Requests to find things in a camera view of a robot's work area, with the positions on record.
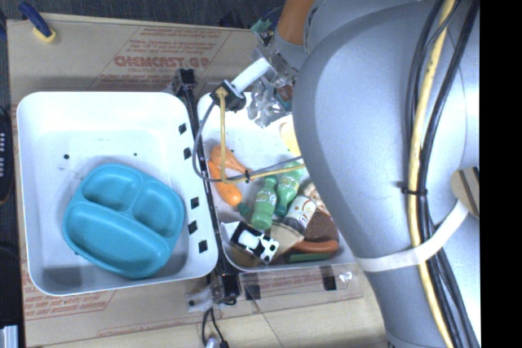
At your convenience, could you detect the black and white carton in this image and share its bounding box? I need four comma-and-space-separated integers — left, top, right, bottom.
228, 221, 281, 265

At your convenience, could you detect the orange sausage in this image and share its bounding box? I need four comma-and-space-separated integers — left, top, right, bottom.
292, 238, 340, 255

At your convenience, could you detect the brown bread slice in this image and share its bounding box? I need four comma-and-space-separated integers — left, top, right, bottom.
303, 209, 340, 244

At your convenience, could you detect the blue divided plate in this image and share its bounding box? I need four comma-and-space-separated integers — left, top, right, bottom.
61, 162, 187, 280

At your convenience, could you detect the green plastic bottle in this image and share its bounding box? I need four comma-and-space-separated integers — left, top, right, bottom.
250, 175, 279, 231
273, 161, 305, 218

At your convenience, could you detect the white plastic tray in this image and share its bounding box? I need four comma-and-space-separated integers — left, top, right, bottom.
197, 91, 361, 273
15, 90, 219, 297

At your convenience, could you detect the black block with thin wires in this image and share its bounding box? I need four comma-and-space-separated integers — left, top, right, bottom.
178, 68, 197, 93
219, 272, 242, 305

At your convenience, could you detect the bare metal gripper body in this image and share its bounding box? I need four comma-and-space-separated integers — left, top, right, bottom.
250, 37, 302, 103

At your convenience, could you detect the brown cardboard board red print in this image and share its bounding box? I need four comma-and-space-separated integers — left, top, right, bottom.
6, 11, 387, 348

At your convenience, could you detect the tan pizza slice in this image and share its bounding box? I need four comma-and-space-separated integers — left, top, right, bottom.
268, 221, 305, 258

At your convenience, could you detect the green flat bar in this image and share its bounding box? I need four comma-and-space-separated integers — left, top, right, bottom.
284, 251, 332, 264

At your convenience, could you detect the brown and white can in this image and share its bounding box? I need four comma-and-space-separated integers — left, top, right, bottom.
281, 194, 317, 234

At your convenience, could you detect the yellow banana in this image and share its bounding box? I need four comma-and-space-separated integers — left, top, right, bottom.
278, 119, 303, 158

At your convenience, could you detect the orange carrot with green top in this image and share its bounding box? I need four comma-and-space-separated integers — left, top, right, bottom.
207, 160, 252, 217

